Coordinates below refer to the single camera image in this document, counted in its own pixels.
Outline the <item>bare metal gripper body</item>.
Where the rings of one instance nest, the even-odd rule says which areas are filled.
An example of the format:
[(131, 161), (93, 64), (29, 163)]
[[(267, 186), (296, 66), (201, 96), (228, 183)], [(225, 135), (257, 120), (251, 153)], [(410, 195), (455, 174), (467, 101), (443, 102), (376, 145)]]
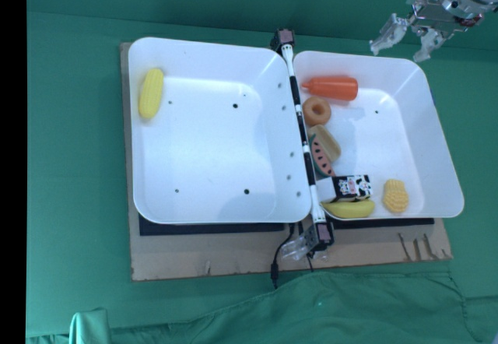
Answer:
[(406, 0), (412, 7), (408, 20), (415, 31), (430, 29), (449, 38), (479, 25), (484, 15), (497, 9), (497, 0)]

